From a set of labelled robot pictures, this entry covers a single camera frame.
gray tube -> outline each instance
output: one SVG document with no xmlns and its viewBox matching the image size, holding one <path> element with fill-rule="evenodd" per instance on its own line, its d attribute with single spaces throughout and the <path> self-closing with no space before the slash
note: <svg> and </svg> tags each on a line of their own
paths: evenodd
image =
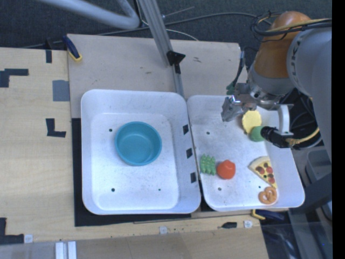
<svg viewBox="0 0 345 259">
<path fill-rule="evenodd" d="M 95 21 L 110 25 L 116 28 L 130 30 L 139 26 L 139 18 L 132 10 L 126 0 L 118 0 L 125 13 L 130 13 L 130 17 L 119 15 L 111 11 L 102 9 L 83 0 L 37 0 L 58 8 L 74 12 L 78 15 L 93 19 Z"/>
</svg>

yellow and blue clamp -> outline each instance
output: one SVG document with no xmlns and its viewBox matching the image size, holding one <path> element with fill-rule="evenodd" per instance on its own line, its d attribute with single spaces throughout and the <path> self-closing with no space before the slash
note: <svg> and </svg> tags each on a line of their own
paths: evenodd
<svg viewBox="0 0 345 259">
<path fill-rule="evenodd" d="M 79 62 L 82 59 L 81 54 L 78 52 L 77 48 L 74 46 L 73 42 L 68 36 L 63 36 L 63 41 L 67 46 L 68 54 L 75 62 Z"/>
</svg>

toy pizza slice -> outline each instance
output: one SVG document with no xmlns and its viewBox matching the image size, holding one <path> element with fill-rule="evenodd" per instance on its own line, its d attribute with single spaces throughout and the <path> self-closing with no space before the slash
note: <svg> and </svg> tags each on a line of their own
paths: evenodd
<svg viewBox="0 0 345 259">
<path fill-rule="evenodd" d="M 269 185 L 277 189 L 278 186 L 275 182 L 274 171 L 268 156 L 256 158 L 250 163 L 249 169 L 257 174 L 261 179 L 266 181 Z"/>
</svg>

blue plate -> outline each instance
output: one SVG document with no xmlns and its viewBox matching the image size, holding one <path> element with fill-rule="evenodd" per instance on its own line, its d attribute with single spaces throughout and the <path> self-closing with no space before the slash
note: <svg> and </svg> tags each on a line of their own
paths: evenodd
<svg viewBox="0 0 345 259">
<path fill-rule="evenodd" d="M 162 139 L 156 129 L 145 122 L 129 122 L 119 128 L 115 147 L 129 165 L 143 166 L 155 161 L 162 150 Z"/>
</svg>

black mat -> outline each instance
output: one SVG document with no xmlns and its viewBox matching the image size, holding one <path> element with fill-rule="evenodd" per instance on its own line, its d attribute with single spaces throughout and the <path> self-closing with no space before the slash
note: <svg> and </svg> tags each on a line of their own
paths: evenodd
<svg viewBox="0 0 345 259">
<path fill-rule="evenodd" d="M 190 218 L 190 214 L 137 214 L 96 215 L 86 209 L 82 202 L 81 187 L 81 119 L 72 119 L 73 181 L 74 181 L 74 225 L 103 226 L 124 222 L 155 221 Z"/>
</svg>

